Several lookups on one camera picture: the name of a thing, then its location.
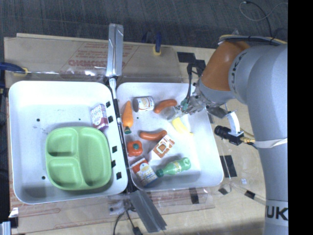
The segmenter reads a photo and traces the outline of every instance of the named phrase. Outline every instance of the toy carrot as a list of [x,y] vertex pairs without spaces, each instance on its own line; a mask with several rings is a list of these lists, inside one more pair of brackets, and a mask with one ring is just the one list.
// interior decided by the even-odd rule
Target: toy carrot
[[122,122],[123,122],[123,126],[125,127],[125,134],[132,133],[131,127],[133,126],[134,118],[133,118],[132,105],[130,101],[126,102],[125,109],[122,114]]

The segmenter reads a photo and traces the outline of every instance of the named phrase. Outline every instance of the silver can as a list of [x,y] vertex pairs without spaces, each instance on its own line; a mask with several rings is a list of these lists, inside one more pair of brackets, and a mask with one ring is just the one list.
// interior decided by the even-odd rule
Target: silver can
[[133,99],[133,110],[135,112],[152,111],[155,107],[155,101],[151,96],[135,97]]

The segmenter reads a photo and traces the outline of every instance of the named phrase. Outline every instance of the bottle label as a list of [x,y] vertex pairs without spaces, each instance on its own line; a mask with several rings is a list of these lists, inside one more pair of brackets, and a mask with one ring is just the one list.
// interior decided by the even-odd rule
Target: bottle label
[[173,165],[175,166],[175,169],[174,169],[175,172],[180,173],[181,172],[181,165],[177,161],[174,161]]

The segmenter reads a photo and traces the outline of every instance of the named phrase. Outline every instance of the toy bottle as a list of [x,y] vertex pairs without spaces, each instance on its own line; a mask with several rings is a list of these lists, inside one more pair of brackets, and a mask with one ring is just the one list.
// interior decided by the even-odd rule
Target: toy bottle
[[191,163],[189,158],[182,158],[168,163],[163,169],[157,170],[156,175],[158,177],[163,177],[164,174],[175,175],[184,170],[189,170],[190,167]]

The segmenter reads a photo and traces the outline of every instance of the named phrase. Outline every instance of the green divided plate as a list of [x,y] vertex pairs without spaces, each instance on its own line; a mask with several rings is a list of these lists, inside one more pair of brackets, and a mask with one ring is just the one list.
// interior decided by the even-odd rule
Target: green divided plate
[[64,190],[94,189],[112,174],[106,136],[92,127],[65,127],[51,131],[45,143],[48,177]]

